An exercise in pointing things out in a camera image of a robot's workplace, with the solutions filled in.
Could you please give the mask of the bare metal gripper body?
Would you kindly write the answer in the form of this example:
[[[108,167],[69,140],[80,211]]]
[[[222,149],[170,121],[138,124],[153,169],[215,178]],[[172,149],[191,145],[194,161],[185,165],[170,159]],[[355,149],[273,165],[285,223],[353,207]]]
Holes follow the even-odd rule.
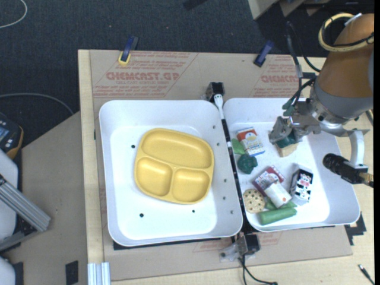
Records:
[[[298,101],[289,125],[291,128],[307,129],[309,133],[319,134],[322,131],[339,134],[342,131],[342,118],[331,113],[318,100]]]

